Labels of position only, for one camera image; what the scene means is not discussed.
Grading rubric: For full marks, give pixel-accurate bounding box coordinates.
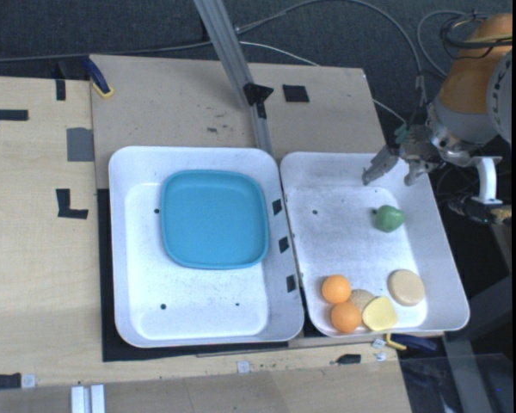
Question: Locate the white plastic tray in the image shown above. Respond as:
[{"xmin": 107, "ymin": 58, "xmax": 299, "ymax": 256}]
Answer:
[
  {"xmin": 279, "ymin": 151, "xmax": 471, "ymax": 339},
  {"xmin": 107, "ymin": 145, "xmax": 306, "ymax": 349}
]

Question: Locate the round beige biscuit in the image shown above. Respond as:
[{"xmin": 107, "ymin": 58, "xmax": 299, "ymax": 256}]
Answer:
[{"xmin": 386, "ymin": 268, "xmax": 427, "ymax": 308}]

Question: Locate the black cylinder on white bracket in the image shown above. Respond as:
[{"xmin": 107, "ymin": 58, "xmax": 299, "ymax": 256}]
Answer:
[{"xmin": 448, "ymin": 156, "xmax": 513, "ymax": 226}]

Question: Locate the tan round bread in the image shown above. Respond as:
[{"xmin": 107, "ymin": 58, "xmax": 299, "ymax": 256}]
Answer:
[{"xmin": 348, "ymin": 288, "xmax": 376, "ymax": 313}]

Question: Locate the orange ball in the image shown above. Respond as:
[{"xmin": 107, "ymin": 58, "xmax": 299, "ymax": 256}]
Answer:
[
  {"xmin": 329, "ymin": 301, "xmax": 363, "ymax": 335},
  {"xmin": 321, "ymin": 274, "xmax": 353, "ymax": 305}
]

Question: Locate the green pear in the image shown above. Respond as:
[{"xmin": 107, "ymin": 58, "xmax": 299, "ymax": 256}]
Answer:
[{"xmin": 372, "ymin": 204, "xmax": 406, "ymax": 234}]

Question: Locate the brown cardboard board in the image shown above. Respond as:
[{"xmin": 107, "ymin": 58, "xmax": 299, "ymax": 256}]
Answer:
[{"xmin": 89, "ymin": 53, "xmax": 440, "ymax": 357}]

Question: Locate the blue plate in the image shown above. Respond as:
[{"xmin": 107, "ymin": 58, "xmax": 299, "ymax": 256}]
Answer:
[{"xmin": 159, "ymin": 169, "xmax": 270, "ymax": 271}]

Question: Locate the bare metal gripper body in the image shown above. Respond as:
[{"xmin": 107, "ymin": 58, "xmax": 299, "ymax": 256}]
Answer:
[{"xmin": 397, "ymin": 114, "xmax": 483, "ymax": 167}]

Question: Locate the yellow potato slice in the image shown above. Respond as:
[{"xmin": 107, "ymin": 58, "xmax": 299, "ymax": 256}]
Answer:
[{"xmin": 360, "ymin": 295, "xmax": 399, "ymax": 332}]

